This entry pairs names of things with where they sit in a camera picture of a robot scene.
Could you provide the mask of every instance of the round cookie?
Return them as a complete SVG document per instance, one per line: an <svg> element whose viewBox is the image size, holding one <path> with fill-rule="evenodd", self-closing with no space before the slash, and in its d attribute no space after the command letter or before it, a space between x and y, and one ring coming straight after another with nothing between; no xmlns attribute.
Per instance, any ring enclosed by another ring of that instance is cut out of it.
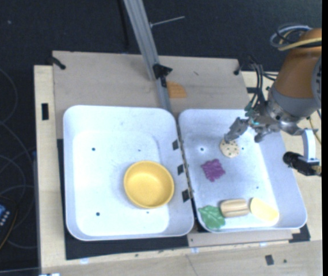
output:
<svg viewBox="0 0 328 276"><path fill-rule="evenodd" d="M235 158L239 155L239 147L235 140L226 142L223 139L222 142L220 142L219 148L222 154L228 158Z"/></svg>

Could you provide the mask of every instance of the white tray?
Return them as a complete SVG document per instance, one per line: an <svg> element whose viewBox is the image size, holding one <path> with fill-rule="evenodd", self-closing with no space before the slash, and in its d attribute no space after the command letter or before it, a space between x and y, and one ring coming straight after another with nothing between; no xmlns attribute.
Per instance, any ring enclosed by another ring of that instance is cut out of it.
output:
<svg viewBox="0 0 328 276"><path fill-rule="evenodd" d="M237 143L240 154L228 158L219 144L243 110L189 109L179 116L179 127L185 160L193 190L199 222L210 232L255 231L262 229L294 229L306 223L307 213L292 169L283 162L285 147L280 133L267 135L264 141L254 142L249 128ZM225 174L211 182L201 165L218 159ZM277 222L264 222L251 213L226 218L219 229L209 229L201 219L199 208L219 206L222 200L257 197L279 211Z"/></svg>
<svg viewBox="0 0 328 276"><path fill-rule="evenodd" d="M158 108L73 106L63 117L66 222L79 240L186 235L193 227L174 117ZM174 195L157 209L141 209L125 195L126 169L140 160L172 174Z"/></svg>

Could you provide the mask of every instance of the green toy leaf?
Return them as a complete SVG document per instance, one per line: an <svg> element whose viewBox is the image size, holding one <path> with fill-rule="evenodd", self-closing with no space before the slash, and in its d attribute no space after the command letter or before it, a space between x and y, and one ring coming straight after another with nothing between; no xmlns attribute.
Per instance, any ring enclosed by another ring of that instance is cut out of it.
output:
<svg viewBox="0 0 328 276"><path fill-rule="evenodd" d="M207 205L204 208L200 208L199 212L201 219L209 229L219 229L226 224L220 209L216 206Z"/></svg>

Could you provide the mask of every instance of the wooden table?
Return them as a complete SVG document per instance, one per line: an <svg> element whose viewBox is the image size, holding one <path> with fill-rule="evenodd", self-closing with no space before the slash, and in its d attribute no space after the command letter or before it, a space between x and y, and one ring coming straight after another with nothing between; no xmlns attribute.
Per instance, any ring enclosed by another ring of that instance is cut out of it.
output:
<svg viewBox="0 0 328 276"><path fill-rule="evenodd" d="M61 275L304 275L322 274L321 178L295 172L308 213L310 241L289 243L299 230L239 233L217 237L199 235L192 246L175 250L149 251L66 260L62 199L56 139L62 137L63 111L79 104L159 106L156 88L147 80L140 55L54 52L66 65L35 66L35 108L37 129L37 201L40 266L43 273ZM255 86L255 74L234 76L237 60L161 56L163 65L173 68L167 80L183 85L187 99L171 99L173 114L186 108L245 107L246 86ZM63 79L68 85L63 86ZM104 91L100 84L107 84ZM43 114L47 105L48 115ZM320 128L313 115L312 125ZM301 127L311 127L302 121ZM287 150L303 153L302 140L283 134ZM317 143L317 158L321 147ZM274 261L268 264L266 256Z"/></svg>

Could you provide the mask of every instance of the yellow bowl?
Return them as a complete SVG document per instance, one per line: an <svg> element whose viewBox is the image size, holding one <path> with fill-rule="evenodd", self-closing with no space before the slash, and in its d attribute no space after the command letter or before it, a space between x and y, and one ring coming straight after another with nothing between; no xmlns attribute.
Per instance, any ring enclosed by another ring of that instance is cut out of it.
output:
<svg viewBox="0 0 328 276"><path fill-rule="evenodd" d="M153 209L171 200L174 182L161 164L143 160L134 163L125 172L124 190L135 205Z"/></svg>

